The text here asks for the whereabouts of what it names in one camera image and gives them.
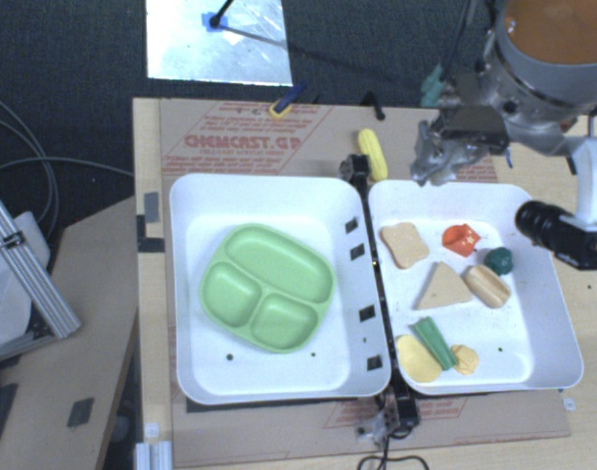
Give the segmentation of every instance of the black clip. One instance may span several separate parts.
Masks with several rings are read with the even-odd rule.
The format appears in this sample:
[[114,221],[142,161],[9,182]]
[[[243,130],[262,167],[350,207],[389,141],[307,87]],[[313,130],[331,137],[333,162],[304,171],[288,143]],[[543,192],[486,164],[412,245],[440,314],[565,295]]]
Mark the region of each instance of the black clip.
[[19,230],[3,239],[3,243],[0,245],[0,251],[21,246],[24,242],[26,242],[24,234]]
[[364,99],[361,100],[359,106],[372,106],[375,109],[375,117],[377,120],[381,121],[386,119],[386,114],[381,107],[381,103],[372,90],[366,92],[366,95],[364,96]]

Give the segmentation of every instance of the black rectangular slot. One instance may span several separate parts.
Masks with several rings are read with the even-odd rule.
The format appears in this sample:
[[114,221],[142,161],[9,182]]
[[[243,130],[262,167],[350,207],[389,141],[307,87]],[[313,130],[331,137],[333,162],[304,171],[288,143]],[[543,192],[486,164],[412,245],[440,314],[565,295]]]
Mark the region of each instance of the black rectangular slot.
[[368,320],[369,318],[373,318],[376,315],[375,313],[375,306],[370,305],[362,308],[359,311],[359,321],[363,322],[364,320]]
[[358,226],[357,219],[353,218],[344,227],[346,228],[346,233],[348,234],[351,231],[353,231],[355,228],[357,228],[357,226]]
[[78,400],[72,405],[70,410],[70,416],[68,418],[68,427],[76,427],[78,425],[84,425],[90,421],[90,415],[92,414],[92,405],[94,405],[94,398]]
[[369,371],[372,371],[373,369],[379,369],[383,366],[384,366],[384,364],[381,361],[380,355],[375,355],[375,356],[371,356],[368,358],[367,369]]
[[360,256],[364,256],[366,250],[364,249],[363,244],[359,244],[357,247],[354,247],[350,250],[350,260],[353,261]]

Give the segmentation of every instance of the toy food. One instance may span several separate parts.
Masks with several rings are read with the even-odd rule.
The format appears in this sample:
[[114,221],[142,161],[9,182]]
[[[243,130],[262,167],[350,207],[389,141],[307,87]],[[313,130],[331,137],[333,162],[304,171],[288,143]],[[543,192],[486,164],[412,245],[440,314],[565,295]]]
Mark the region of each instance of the toy food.
[[384,152],[379,144],[377,134],[371,129],[361,129],[357,134],[359,150],[370,158],[370,177],[373,181],[383,181],[388,178],[388,165]]
[[512,252],[505,247],[492,249],[485,255],[483,264],[497,275],[507,275],[514,267],[512,264]]
[[467,258],[475,250],[481,237],[468,224],[449,226],[442,233],[442,245],[453,253]]
[[453,268],[444,262],[439,262],[416,309],[464,303],[472,298],[470,289]]
[[475,372],[479,365],[479,356],[466,345],[453,345],[451,351],[457,359],[454,369],[460,374],[469,375]]
[[427,350],[434,356],[443,370],[448,370],[457,363],[455,355],[442,337],[431,317],[421,318],[412,325],[412,329],[421,339]]
[[429,248],[413,223],[403,222],[384,226],[381,229],[381,238],[390,249],[394,262],[399,268],[409,268],[416,261],[429,255]]
[[442,372],[434,356],[409,334],[396,338],[396,351],[398,363],[414,381],[429,383]]
[[512,294],[509,286],[487,266],[473,266],[464,281],[475,295],[490,308],[500,308]]

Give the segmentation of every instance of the toy bread slice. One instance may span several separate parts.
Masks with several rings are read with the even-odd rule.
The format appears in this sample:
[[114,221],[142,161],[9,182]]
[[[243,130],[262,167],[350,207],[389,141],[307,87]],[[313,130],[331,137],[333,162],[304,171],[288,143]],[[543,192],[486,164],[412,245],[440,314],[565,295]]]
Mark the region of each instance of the toy bread slice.
[[392,253],[399,268],[409,268],[412,264],[429,255],[429,248],[418,234],[416,226],[410,222],[384,226],[381,238]]
[[470,289],[453,268],[444,262],[439,262],[416,309],[464,303],[472,298]]

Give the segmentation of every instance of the white tray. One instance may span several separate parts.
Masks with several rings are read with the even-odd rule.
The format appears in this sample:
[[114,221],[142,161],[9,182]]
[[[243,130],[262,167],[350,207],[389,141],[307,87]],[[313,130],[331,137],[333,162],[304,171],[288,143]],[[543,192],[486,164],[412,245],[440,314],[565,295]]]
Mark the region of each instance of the white tray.
[[[350,185],[333,178],[190,174],[172,186],[170,215],[176,369],[190,399],[354,398],[386,387],[391,370],[379,296],[361,201]],[[357,227],[347,233],[352,220]],[[268,352],[236,337],[212,322],[199,301],[201,277],[216,248],[233,227],[250,222],[302,241],[336,271],[322,325],[297,352]],[[351,260],[350,250],[360,245],[365,254]],[[362,321],[359,311],[370,306],[374,316]]]
[[[534,247],[514,224],[519,206],[530,200],[522,189],[504,184],[448,183],[421,188],[413,181],[382,181],[369,195],[386,298],[394,336],[413,334],[409,326],[431,316],[449,345],[474,349],[480,364],[463,376],[451,369],[431,383],[403,376],[427,395],[568,388],[576,384],[583,363],[550,253]],[[401,221],[416,225],[430,255],[402,270],[380,237],[382,227]],[[463,258],[444,248],[448,226],[468,223],[482,239]],[[514,270],[503,279],[512,296],[492,309],[474,298],[469,303],[413,309],[432,266],[444,261],[457,273],[482,263],[500,246],[512,251]]]

